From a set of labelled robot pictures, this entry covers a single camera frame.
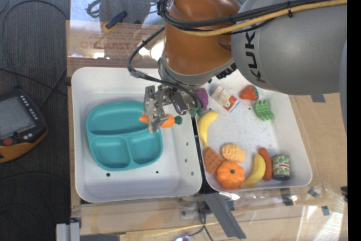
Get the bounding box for white plastic tray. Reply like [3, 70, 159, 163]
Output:
[71, 66, 203, 203]
[194, 69, 313, 193]

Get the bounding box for brown cardboard board red print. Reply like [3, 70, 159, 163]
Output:
[65, 19, 348, 236]

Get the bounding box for red strawberry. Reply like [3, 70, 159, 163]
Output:
[240, 84, 259, 102]

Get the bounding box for yellow corn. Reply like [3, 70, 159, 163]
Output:
[221, 143, 246, 164]

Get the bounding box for green pea pods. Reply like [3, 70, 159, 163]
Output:
[253, 99, 275, 122]

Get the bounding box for teal divided plate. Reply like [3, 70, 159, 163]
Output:
[85, 100, 164, 172]

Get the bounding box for brown waffle biscuit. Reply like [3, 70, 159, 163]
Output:
[202, 147, 225, 176]

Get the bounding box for orange pumpkin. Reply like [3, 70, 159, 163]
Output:
[216, 160, 246, 190]

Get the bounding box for brown sausage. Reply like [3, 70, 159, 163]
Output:
[258, 147, 274, 182]

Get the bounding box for green can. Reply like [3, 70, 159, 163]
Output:
[271, 154, 292, 181]

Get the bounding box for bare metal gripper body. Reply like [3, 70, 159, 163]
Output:
[143, 84, 202, 116]

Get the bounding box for orange carrot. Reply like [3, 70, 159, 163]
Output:
[139, 113, 183, 129]

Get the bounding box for white carton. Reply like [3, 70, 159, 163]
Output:
[210, 84, 241, 113]

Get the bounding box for yellow banana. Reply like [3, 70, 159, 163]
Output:
[197, 111, 219, 147]
[240, 153, 267, 187]

